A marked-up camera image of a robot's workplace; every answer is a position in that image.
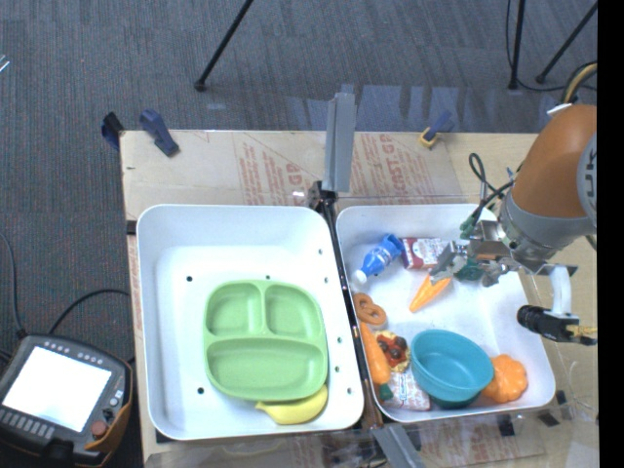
tripod leg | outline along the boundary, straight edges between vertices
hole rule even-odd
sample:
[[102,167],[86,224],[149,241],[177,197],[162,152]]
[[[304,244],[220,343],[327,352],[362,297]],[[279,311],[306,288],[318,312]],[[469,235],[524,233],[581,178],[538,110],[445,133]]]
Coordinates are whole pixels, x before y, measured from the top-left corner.
[[583,26],[585,26],[585,24],[587,24],[587,21],[594,15],[594,13],[597,10],[598,10],[598,0],[596,0],[596,3],[592,6],[592,8],[589,10],[589,12],[585,15],[585,17],[582,19],[582,21],[576,26],[574,31],[572,31],[572,34],[569,35],[567,40],[565,40],[565,43],[557,51],[557,53],[555,54],[553,59],[548,63],[548,65],[544,68],[544,70],[535,77],[535,81],[537,83],[540,83],[540,84],[544,83],[544,81],[546,80],[546,75],[550,72],[550,70],[553,68],[553,66],[559,60],[559,58],[567,50],[567,47],[569,47],[569,44],[574,41],[574,38],[576,38],[576,35],[578,35],[578,33],[581,32],[581,29],[583,29]]
[[520,58],[520,42],[523,37],[523,21],[525,20],[525,2],[520,0],[518,4],[518,21],[516,23],[516,40],[514,42],[514,59],[511,63],[511,80],[509,80],[508,89],[516,90],[518,88],[518,59]]
[[211,71],[213,70],[213,68],[216,65],[216,62],[218,61],[218,58],[221,57],[221,54],[225,50],[225,47],[227,47],[227,44],[232,38],[232,35],[234,35],[234,32],[238,28],[238,25],[243,20],[243,17],[247,13],[247,10],[249,9],[249,7],[252,5],[253,2],[254,0],[245,0],[243,7],[241,7],[241,10],[238,13],[238,16],[236,16],[236,18],[234,19],[234,22],[232,22],[232,25],[227,30],[227,33],[225,33],[223,40],[221,40],[221,43],[216,48],[216,51],[213,54],[213,58],[211,58],[210,62],[206,66],[206,69],[202,73],[202,76],[200,76],[199,80],[195,82],[195,90],[197,92],[204,92],[206,90],[206,78],[208,78],[208,75],[211,74]]

blue bowl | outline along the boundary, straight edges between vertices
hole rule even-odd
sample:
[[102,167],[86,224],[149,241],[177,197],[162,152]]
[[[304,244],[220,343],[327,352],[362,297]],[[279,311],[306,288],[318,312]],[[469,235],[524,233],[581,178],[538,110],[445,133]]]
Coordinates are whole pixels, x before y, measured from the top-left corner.
[[414,379],[441,408],[465,408],[494,378],[488,354],[456,332],[422,331],[411,341],[410,350]]

brown pretzel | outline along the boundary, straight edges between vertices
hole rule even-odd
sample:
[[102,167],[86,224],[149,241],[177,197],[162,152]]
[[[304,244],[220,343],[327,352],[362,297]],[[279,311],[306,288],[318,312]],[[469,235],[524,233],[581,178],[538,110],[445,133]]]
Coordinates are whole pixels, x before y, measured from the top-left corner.
[[385,310],[376,305],[366,293],[355,293],[353,303],[355,304],[355,313],[363,323],[380,326],[386,322]]

banana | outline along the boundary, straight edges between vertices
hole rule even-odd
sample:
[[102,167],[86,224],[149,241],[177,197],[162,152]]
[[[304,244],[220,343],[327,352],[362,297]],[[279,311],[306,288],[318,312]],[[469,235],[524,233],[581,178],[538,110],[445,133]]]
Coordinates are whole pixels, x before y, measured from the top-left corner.
[[328,401],[328,386],[323,386],[314,394],[286,402],[262,402],[255,404],[257,410],[265,411],[276,423],[281,425],[295,425],[305,423],[319,415]]

green plate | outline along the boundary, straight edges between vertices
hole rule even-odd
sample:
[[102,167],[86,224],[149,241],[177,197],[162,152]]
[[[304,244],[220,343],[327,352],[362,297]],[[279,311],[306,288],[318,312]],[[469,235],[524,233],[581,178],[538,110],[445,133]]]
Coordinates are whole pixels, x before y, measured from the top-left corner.
[[312,295],[275,281],[224,283],[204,315],[206,375],[221,392],[252,401],[314,394],[328,374],[323,314]]

